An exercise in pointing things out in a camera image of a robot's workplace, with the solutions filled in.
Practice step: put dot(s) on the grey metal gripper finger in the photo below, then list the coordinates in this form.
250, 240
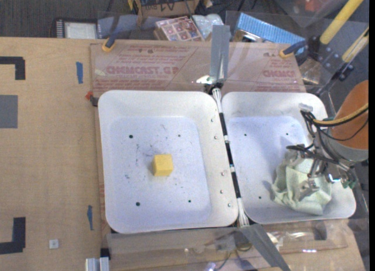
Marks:
307, 189

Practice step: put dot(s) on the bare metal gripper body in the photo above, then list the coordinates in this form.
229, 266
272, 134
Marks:
321, 168

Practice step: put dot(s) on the pale green cloth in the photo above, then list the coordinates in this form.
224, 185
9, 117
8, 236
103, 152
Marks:
293, 193

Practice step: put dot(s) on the white plastic tray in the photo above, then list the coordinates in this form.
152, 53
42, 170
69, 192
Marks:
164, 193
257, 152

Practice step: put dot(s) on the black and white thin rod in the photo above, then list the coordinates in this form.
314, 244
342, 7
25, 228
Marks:
226, 138

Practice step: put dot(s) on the yellow cube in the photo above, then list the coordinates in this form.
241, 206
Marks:
163, 165

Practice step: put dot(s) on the brown cardboard board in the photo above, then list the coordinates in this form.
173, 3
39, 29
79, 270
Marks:
164, 68

